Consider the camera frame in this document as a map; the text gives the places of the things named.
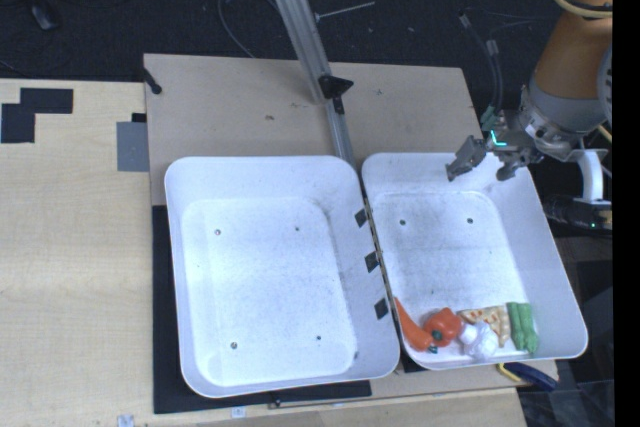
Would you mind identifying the orange carrot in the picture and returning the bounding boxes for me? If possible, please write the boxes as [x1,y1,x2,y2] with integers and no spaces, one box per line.
[393,296,437,352]

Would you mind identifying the white plastic tray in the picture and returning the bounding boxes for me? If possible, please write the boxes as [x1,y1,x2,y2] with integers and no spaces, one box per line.
[163,155,402,399]
[360,151,590,373]

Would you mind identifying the black cylinder on white bracket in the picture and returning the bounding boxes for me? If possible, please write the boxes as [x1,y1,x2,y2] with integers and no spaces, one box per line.
[541,148,614,232]

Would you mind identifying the green asparagus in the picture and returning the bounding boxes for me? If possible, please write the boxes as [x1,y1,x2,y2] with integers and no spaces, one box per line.
[505,301,541,355]

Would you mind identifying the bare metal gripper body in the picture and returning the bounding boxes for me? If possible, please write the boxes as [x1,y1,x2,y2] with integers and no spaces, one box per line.
[491,108,582,166]

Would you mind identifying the white garlic bulb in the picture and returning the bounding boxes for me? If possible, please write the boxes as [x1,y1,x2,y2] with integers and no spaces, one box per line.
[458,320,501,362]

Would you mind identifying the pizza slice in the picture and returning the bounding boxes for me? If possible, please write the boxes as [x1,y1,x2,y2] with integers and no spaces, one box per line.
[457,305,512,349]

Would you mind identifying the orange bell pepper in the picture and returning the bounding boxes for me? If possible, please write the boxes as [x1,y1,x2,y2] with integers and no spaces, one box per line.
[424,307,463,349]

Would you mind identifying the brown cardboard board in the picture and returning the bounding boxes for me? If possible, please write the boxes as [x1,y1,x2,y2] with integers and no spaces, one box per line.
[143,53,560,412]

